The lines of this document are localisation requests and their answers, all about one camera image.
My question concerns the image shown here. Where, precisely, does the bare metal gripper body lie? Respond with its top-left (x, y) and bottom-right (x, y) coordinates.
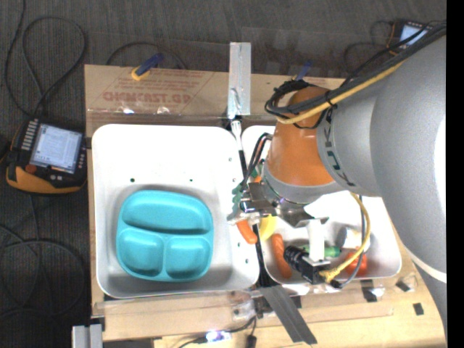
top-left (239, 181), bottom-right (331, 228)

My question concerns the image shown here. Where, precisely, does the orange carrot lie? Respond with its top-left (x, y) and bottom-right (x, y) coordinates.
top-left (236, 218), bottom-right (259, 246)

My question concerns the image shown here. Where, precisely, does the orange sausage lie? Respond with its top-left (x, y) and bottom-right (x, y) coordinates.
top-left (271, 233), bottom-right (293, 279)

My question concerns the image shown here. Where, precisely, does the white plastic tray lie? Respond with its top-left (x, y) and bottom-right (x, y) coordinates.
top-left (91, 123), bottom-right (260, 299)
top-left (240, 124), bottom-right (403, 286)

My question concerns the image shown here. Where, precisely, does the brown cardboard board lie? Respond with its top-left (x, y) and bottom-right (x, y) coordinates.
top-left (83, 63), bottom-right (418, 318)

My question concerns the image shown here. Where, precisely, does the yellow banana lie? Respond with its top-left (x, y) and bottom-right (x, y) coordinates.
top-left (258, 214), bottom-right (277, 241)

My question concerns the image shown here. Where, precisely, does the black cylinder on white bracket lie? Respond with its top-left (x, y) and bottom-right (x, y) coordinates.
top-left (283, 217), bottom-right (332, 286)

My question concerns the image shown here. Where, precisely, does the white and grey can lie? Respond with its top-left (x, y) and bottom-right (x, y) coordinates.
top-left (334, 225), bottom-right (364, 250)

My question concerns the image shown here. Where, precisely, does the blue divided plate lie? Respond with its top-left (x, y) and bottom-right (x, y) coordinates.
top-left (115, 189), bottom-right (215, 283)

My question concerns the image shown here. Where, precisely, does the red and orange packet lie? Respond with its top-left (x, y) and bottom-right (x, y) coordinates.
top-left (343, 251), bottom-right (368, 278)

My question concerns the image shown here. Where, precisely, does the thin black and white rod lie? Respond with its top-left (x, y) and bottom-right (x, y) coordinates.
top-left (231, 120), bottom-right (271, 288)

